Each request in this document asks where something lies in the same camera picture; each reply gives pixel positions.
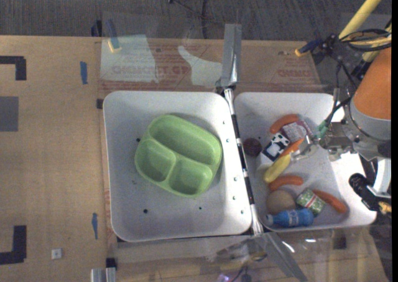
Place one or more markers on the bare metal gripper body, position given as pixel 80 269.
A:
pixel 337 142

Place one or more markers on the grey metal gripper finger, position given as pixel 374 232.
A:
pixel 306 153
pixel 308 142

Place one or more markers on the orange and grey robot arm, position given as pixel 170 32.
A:
pixel 373 87

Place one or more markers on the orange carrot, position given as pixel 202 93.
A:
pixel 292 147

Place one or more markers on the pink and grey packet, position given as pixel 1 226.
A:
pixel 293 131

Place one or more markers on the white plastic tray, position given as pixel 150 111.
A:
pixel 124 165
pixel 317 168

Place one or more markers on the black and white carton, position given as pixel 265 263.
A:
pixel 275 147

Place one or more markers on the orange sausage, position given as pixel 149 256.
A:
pixel 284 181
pixel 331 201
pixel 283 122

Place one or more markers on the yellow banana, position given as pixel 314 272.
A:
pixel 276 168

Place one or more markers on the green and white can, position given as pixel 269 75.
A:
pixel 311 201

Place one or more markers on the dark brown round doughnut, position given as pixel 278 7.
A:
pixel 252 147

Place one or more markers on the tan round potato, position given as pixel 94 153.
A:
pixel 280 202

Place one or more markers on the blue bottle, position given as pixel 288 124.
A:
pixel 292 218

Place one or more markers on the green divided plate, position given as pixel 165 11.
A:
pixel 178 153

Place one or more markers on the small white square block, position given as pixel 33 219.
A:
pixel 56 253

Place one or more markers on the black cylinder on white bracket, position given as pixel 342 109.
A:
pixel 363 190

